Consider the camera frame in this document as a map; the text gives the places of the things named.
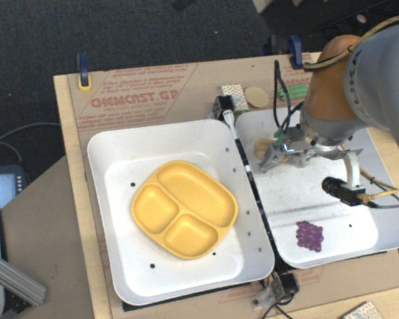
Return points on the black cylinder on white bracket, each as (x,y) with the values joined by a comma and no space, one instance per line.
(338,188)

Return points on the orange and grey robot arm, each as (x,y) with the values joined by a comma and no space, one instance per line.
(373,76)

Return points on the white plastic tray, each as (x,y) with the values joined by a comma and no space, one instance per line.
(297,193)
(127,214)

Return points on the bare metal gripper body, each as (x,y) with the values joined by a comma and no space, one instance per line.
(298,141)

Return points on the white patterned packet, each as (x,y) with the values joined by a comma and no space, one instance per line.
(361,315)
(234,95)

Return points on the tan round biscuit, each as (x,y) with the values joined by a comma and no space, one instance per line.
(257,97)

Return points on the purple grapes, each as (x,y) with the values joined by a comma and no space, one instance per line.
(310,235)

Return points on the tan toy bread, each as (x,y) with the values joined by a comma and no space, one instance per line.
(261,147)

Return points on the brown cardboard board red print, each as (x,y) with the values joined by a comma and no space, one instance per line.
(134,101)

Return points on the yellow divided plate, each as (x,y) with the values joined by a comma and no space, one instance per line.
(183,207)

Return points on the thin black and white rod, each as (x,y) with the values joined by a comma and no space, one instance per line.
(255,191)

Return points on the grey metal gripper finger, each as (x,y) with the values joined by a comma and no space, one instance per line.
(302,160)
(271,157)

